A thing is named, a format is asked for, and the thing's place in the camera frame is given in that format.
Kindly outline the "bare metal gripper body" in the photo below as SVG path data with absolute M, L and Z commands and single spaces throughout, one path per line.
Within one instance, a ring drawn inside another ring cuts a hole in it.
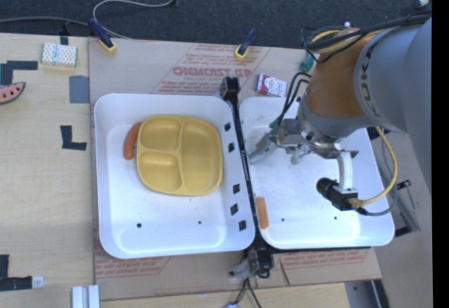
M 276 146 L 288 153 L 315 153 L 324 159 L 336 159 L 340 155 L 336 144 L 347 137 L 323 133 L 308 121 L 298 118 L 275 119 L 274 134 Z

